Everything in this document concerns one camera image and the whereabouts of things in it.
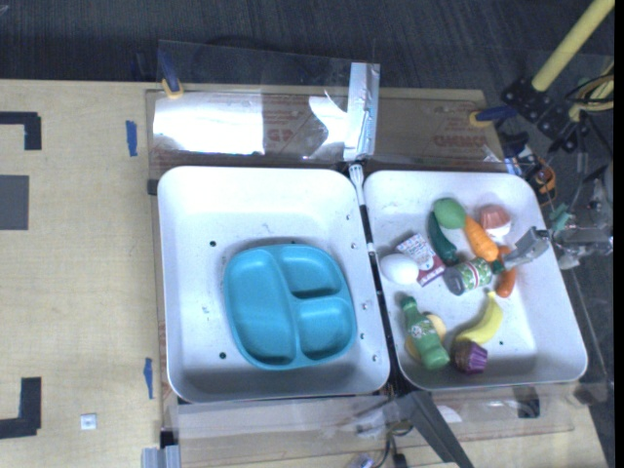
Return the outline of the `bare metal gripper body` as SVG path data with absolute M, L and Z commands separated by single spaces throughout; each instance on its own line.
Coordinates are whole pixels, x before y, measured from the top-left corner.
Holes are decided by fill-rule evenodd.
M 588 256 L 608 256 L 612 253 L 612 226 L 572 225 L 551 228 L 558 262 L 580 262 Z

